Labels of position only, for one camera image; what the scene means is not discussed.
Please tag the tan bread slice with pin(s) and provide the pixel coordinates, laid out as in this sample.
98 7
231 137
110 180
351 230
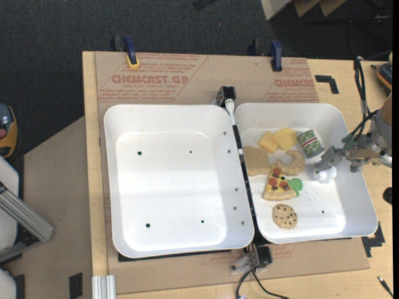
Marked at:
256 161

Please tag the white round object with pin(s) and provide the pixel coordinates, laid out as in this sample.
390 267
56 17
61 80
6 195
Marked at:
324 175

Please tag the yellow cheese block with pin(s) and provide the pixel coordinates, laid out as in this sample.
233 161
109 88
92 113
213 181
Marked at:
268 142

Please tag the yellow cheese wedge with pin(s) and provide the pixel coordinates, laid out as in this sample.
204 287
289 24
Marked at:
285 138

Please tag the green and white can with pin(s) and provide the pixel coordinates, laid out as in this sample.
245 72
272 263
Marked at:
310 143

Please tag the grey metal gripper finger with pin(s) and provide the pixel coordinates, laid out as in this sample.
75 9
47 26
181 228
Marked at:
332 152
322 164

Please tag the white plastic tray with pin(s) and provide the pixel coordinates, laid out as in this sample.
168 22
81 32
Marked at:
174 179
311 207

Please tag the chocolate chip biscuit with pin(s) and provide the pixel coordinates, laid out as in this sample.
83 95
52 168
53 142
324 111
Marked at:
284 216

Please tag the green toy vegetable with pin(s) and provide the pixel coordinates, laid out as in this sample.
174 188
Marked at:
296 184

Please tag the thin black and white rod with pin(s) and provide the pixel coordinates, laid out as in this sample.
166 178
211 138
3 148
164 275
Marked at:
239 142

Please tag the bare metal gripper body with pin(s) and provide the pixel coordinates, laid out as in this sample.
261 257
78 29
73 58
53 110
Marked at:
364 156

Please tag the tan croissant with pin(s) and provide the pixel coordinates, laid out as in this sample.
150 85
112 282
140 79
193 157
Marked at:
294 164

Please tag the brown cardboard board, red print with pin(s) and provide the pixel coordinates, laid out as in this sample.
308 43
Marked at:
187 73

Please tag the pizza slice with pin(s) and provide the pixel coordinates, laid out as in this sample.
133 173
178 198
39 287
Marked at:
275 187

